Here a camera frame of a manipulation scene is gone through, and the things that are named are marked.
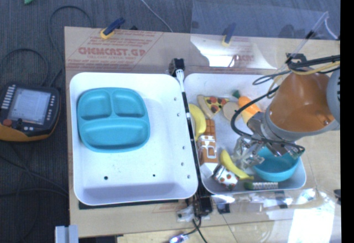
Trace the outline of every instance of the banana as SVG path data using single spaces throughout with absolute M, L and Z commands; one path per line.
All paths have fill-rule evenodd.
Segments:
M 203 134 L 206 130 L 206 121 L 203 111 L 194 104 L 188 104 L 189 112 L 194 119 L 194 137 L 197 140 L 198 137 Z
M 233 172 L 235 175 L 237 175 L 240 180 L 253 180 L 253 176 L 249 176 L 247 173 L 244 171 L 240 170 L 232 161 L 229 153 L 227 150 L 223 149 L 220 153 L 220 164 L 223 165 L 226 169 L 230 170 Z

